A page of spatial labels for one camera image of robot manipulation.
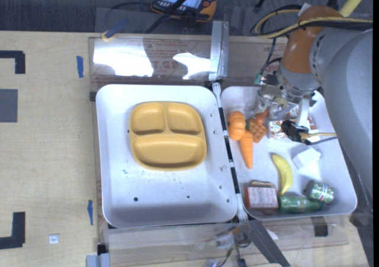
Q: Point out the white plastic tray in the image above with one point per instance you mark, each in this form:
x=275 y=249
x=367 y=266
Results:
x=322 y=177
x=165 y=194

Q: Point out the green can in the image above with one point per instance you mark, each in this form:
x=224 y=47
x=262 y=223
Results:
x=321 y=192

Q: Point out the white and orange packet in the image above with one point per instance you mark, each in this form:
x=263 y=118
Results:
x=274 y=130

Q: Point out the small orange toy food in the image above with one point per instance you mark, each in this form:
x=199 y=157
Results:
x=261 y=117

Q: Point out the white block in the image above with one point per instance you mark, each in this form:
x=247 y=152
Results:
x=306 y=157

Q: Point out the orange pumpkin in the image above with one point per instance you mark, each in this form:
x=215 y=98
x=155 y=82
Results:
x=236 y=126

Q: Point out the thin black and white rod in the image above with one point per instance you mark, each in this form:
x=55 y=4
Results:
x=227 y=144

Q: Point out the yellow banana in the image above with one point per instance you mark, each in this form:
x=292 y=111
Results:
x=285 y=172

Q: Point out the brown bread slice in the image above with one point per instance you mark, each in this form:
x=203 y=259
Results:
x=262 y=183

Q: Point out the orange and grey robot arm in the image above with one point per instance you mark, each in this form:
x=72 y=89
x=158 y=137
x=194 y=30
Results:
x=346 y=88

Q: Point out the orange divided plate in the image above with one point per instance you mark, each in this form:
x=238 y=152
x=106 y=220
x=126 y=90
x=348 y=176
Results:
x=167 y=150

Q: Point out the brown waffle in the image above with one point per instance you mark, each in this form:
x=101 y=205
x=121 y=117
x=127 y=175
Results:
x=258 y=131

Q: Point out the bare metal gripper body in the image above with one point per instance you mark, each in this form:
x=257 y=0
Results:
x=274 y=91

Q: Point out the orange carrot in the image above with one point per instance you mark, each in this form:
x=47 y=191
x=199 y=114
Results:
x=247 y=149

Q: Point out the green bottle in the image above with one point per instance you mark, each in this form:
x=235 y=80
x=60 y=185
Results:
x=297 y=204

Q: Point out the orange and white carton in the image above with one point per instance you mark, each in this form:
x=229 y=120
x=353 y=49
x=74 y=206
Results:
x=261 y=197

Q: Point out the black cylinder on white bracket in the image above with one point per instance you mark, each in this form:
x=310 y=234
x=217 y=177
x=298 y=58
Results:
x=291 y=130

